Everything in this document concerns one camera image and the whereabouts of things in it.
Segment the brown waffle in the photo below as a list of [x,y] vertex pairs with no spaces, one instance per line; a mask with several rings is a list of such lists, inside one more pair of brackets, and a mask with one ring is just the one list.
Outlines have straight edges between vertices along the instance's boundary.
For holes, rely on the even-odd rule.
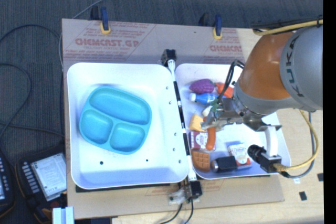
[[197,170],[203,172],[210,171],[210,156],[209,153],[191,151],[193,165]]

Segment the dark gray floor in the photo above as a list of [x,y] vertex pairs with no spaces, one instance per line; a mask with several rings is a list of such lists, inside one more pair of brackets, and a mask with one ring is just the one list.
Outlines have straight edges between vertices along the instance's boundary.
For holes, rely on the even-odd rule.
[[[0,0],[0,37],[26,24],[38,24],[60,34],[62,18],[73,18],[96,1]],[[323,15],[323,0],[105,0],[98,5],[107,7],[110,20],[174,25],[197,25],[204,12],[209,13],[211,20],[221,14],[223,27],[242,28],[255,23],[315,19]],[[78,18],[88,19],[89,10]],[[17,67],[3,63],[24,69],[32,80],[28,100],[12,123],[62,133],[58,38],[50,30],[26,26],[0,41],[0,121],[6,122],[24,101],[29,87],[27,78]],[[12,164],[61,140],[60,136],[45,131],[15,127],[7,128],[0,137],[3,151]],[[14,210],[0,219],[0,223],[37,223],[18,188],[16,200]]]

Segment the blue plate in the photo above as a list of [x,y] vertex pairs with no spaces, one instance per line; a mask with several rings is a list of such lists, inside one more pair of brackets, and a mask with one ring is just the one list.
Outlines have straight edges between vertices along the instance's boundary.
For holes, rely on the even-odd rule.
[[120,154],[132,154],[146,140],[152,110],[143,99],[103,86],[89,95],[79,120],[79,131],[89,143]]

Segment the table surface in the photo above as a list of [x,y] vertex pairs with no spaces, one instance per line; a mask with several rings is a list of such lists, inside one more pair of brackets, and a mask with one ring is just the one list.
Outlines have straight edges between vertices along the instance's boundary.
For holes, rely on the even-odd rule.
[[[236,31],[242,46],[244,58],[247,59],[260,37],[254,35],[251,29],[236,29]],[[64,70],[66,71],[67,66],[69,67],[74,62],[77,61],[64,60]],[[282,132],[290,153],[292,165],[306,161],[311,156],[311,140],[309,128],[301,114],[298,110],[284,109],[277,111],[277,115],[280,124],[282,124]],[[312,113],[312,125],[316,130],[320,143],[314,167],[308,175],[300,179],[288,179],[277,176],[279,177],[284,201],[195,209],[190,223],[324,223],[323,111]],[[67,143],[69,144],[68,129],[66,130]],[[68,185],[70,185],[73,182],[69,176],[69,145],[67,146],[67,173]],[[295,170],[292,174],[301,174],[306,169],[307,167]],[[306,195],[306,199],[301,199],[300,194],[302,193]],[[71,195],[73,197],[71,198],[72,204],[70,206],[74,206],[76,216],[76,204],[73,204],[73,201],[76,200],[76,194]],[[90,199],[90,194],[86,194],[85,198]],[[99,211],[99,205],[96,208],[90,208],[90,210],[90,215],[94,218],[95,212]],[[184,223],[190,213],[190,206],[183,207],[179,215],[170,223]],[[169,220],[174,214],[175,211],[123,215],[113,218],[113,224],[160,223]]]

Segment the yellow cable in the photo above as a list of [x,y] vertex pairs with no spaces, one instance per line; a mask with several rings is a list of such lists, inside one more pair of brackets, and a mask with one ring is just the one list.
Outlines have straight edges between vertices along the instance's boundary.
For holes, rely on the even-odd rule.
[[271,35],[271,34],[276,34],[276,33],[280,33],[280,32],[286,32],[286,31],[290,31],[290,30],[294,30],[294,29],[298,29],[298,28],[302,28],[302,27],[314,26],[314,25],[317,25],[317,24],[323,25],[323,19],[319,20],[318,22],[316,20],[312,20],[312,21],[306,22],[306,23],[283,26],[283,27],[280,27],[280,28],[265,30],[265,31],[262,31],[262,32],[259,32],[255,29],[253,29],[253,33],[258,35],[258,36],[264,36],[264,35]]
[[304,163],[302,164],[299,164],[299,165],[295,165],[295,166],[285,166],[285,165],[282,165],[280,163],[276,163],[276,164],[273,164],[274,167],[276,168],[277,172],[285,172],[285,171],[288,171],[288,170],[293,170],[293,169],[298,169],[298,168],[302,168],[308,164],[310,164],[317,156],[317,153],[319,151],[319,140],[318,140],[318,137],[317,137],[317,134],[315,132],[315,129],[313,128],[313,126],[311,125],[311,123],[309,122],[308,118],[305,116],[304,112],[302,110],[300,110],[301,112],[301,115],[303,116],[304,120],[306,121],[306,123],[308,124],[309,126],[309,129],[311,130],[312,134],[313,134],[313,137],[315,139],[315,152],[314,154],[307,160],[305,161]]

